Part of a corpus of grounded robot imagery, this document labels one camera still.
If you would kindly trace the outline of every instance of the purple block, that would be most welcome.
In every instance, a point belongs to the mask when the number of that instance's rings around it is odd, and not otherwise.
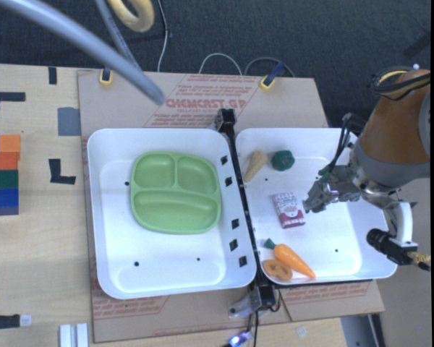
[[[0,215],[17,215],[19,212],[20,195],[18,189],[0,189]]]

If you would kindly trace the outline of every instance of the orange carrot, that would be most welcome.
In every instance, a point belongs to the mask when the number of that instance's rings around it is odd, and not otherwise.
[[[273,250],[275,258],[290,268],[296,270],[298,273],[307,275],[311,278],[316,277],[312,269],[304,262],[304,260],[291,248],[285,244],[275,244],[270,239],[264,243],[265,248]]]

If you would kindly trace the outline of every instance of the stack of colored blocks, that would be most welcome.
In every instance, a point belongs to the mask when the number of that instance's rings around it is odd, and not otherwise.
[[[0,134],[0,215],[17,215],[20,208],[18,161],[21,140],[18,134]]]

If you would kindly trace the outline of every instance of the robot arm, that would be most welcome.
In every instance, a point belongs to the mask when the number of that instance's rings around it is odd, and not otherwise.
[[[303,201],[304,209],[317,213],[330,203],[362,198],[383,210],[393,226],[393,232],[371,230],[368,243],[398,265],[415,264],[429,270],[425,261],[430,258],[418,254],[412,241],[411,204],[393,196],[410,181],[430,177],[430,72],[387,69],[375,76],[372,88],[381,98],[363,132],[354,145],[350,143],[354,117],[347,114],[343,118],[336,155],[319,171],[319,179]],[[337,166],[346,147],[352,149],[349,162]]]

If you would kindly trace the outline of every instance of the plastic carrot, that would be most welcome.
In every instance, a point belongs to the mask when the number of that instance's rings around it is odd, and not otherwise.
[[[249,182],[257,172],[267,163],[268,156],[261,150],[256,150],[249,162],[249,167],[244,175],[244,181]]]
[[[265,248],[270,248],[273,250],[273,255],[275,258],[285,265],[288,265],[293,270],[296,270],[298,273],[307,275],[311,278],[315,278],[316,275],[312,271],[312,269],[304,262],[304,260],[291,248],[289,248],[285,244],[275,244],[271,241],[271,239],[267,239],[267,241],[263,245]]]

